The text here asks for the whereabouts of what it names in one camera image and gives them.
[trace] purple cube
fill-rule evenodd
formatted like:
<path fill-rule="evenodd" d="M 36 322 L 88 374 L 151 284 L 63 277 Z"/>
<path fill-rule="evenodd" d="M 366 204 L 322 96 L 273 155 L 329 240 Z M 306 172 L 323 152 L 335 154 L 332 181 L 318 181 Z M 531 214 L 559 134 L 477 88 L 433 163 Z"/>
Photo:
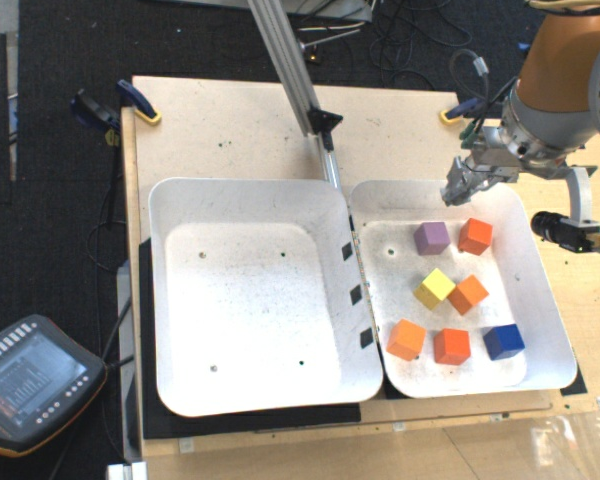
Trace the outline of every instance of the purple cube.
<path fill-rule="evenodd" d="M 451 243 L 444 222 L 423 222 L 413 234 L 420 256 L 440 254 Z"/>

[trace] black floor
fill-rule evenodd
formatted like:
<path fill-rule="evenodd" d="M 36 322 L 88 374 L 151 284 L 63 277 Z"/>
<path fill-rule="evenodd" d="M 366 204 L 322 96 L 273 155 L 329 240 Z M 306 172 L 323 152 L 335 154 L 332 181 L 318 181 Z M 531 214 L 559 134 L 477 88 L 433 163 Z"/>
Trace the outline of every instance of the black floor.
<path fill-rule="evenodd" d="M 422 10 L 436 4 L 437 10 Z M 469 48 L 483 56 L 492 87 L 500 87 L 519 72 L 520 45 L 533 40 L 543 17 L 522 0 L 385 0 L 374 25 L 325 45 L 321 63 L 310 64 L 309 72 L 316 84 L 458 91 L 466 99 L 449 74 L 453 52 Z M 297 17 L 292 23 L 320 24 Z M 387 29 L 391 40 L 383 42 Z M 115 276 L 100 270 L 96 295 L 86 240 L 99 219 L 112 150 L 99 132 L 76 122 L 71 98 L 84 88 L 117 108 L 115 83 L 134 74 L 249 81 L 277 76 L 248 11 L 181 4 L 20 0 L 19 52 L 17 180 L 7 183 L 0 168 L 0 190 L 8 188 L 0 203 L 0 329 L 41 313 L 96 352 L 116 318 Z M 480 90 L 468 66 L 459 67 L 466 83 Z M 0 88 L 0 100 L 5 94 Z M 0 103 L 0 140 L 8 133 L 4 117 Z M 4 160 L 6 146 L 0 144 Z M 102 231 L 100 255 L 114 268 L 125 260 L 124 227 Z M 109 439 L 120 446 L 116 387 L 108 386 L 76 427 L 57 478 L 101 479 L 108 464 L 120 462 Z M 0 480 L 48 478 L 71 434 L 21 459 L 0 457 Z"/>

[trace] wooden table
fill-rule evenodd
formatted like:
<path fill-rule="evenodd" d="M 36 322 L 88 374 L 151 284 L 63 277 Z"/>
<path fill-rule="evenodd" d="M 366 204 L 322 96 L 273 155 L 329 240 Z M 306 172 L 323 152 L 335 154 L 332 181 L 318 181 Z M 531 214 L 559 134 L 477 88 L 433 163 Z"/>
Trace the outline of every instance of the wooden table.
<path fill-rule="evenodd" d="M 321 170 L 315 141 L 301 135 L 280 84 L 155 77 L 135 77 L 133 84 L 163 114 L 162 122 L 151 127 L 130 109 L 122 113 L 135 374 L 140 386 L 138 245 L 150 236 L 151 188 L 168 177 L 319 179 Z M 322 108 L 344 116 L 334 140 L 345 196 L 365 180 L 444 179 L 453 157 L 466 155 L 458 140 L 462 124 L 444 126 L 438 119 L 441 110 L 457 104 L 453 93 L 326 86 L 317 86 L 316 92 Z M 599 166 L 591 185 L 594 218 L 600 221 L 600 137 L 569 160 Z M 523 201 L 529 220 L 540 210 L 569 213 L 569 194 L 562 181 L 522 175 L 511 187 Z M 503 413 L 529 418 L 598 410 L 600 255 L 577 255 L 539 239 L 537 243 L 587 393 L 565 398 L 559 390 L 550 390 L 405 400 L 387 400 L 379 393 L 361 404 L 359 425 L 141 440 L 140 453 L 149 471 L 166 468 L 173 475 L 170 478 L 206 478 L 206 467 L 217 468 L 218 461 L 230 463 L 232 457 L 241 456 L 236 450 L 243 455 L 249 450 L 259 453 L 260 446 L 270 447 L 274 439 L 298 443 L 294 451 L 284 453 L 292 457 L 297 453 L 299 458 L 307 450 L 324 449 L 328 443 L 354 436 L 361 439 L 354 442 L 356 446 L 383 447 L 391 467 L 391 460 L 400 461 L 401 446 L 393 431 L 404 425 L 424 431 L 488 422 Z M 137 396 L 141 403 L 140 389 Z M 195 462 L 195 474 L 189 467 L 195 459 L 185 453 L 194 449 L 215 454 L 214 460 Z M 302 477 L 302 469 L 296 473 Z M 263 471 L 260 474 L 264 476 L 259 478 L 269 478 Z M 353 466 L 348 474 L 362 478 Z"/>

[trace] block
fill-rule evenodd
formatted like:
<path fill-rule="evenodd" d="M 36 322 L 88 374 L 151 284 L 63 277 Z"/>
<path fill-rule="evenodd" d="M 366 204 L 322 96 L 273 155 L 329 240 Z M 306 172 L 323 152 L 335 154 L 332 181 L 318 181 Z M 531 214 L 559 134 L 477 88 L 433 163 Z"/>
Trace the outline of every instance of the block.
<path fill-rule="evenodd" d="M 413 234 L 420 256 L 433 256 L 444 251 L 451 239 L 444 222 L 423 222 Z"/>
<path fill-rule="evenodd" d="M 470 218 L 460 230 L 458 249 L 480 256 L 491 245 L 493 226 L 488 222 Z"/>
<path fill-rule="evenodd" d="M 464 315 L 486 299 L 487 295 L 489 295 L 487 289 L 476 276 L 471 274 L 464 281 L 459 282 L 447 298 L 458 313 Z"/>
<path fill-rule="evenodd" d="M 525 348 L 516 324 L 493 327 L 484 335 L 484 344 L 492 361 L 513 357 Z"/>
<path fill-rule="evenodd" d="M 469 332 L 462 329 L 442 329 L 433 338 L 436 363 L 458 366 L 471 357 Z"/>
<path fill-rule="evenodd" d="M 411 361 L 422 351 L 427 331 L 404 318 L 391 330 L 387 352 L 406 361 Z"/>
<path fill-rule="evenodd" d="M 456 284 L 439 268 L 434 268 L 413 294 L 429 309 L 434 309 L 448 297 L 455 287 Z"/>

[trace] display screen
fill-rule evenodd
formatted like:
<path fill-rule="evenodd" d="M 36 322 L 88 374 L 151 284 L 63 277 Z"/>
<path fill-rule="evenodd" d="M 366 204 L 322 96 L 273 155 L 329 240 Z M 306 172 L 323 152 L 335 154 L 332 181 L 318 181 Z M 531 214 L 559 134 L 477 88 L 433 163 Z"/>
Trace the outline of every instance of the display screen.
<path fill-rule="evenodd" d="M 0 362 L 0 412 L 22 426 L 85 371 L 43 334 L 33 334 Z"/>

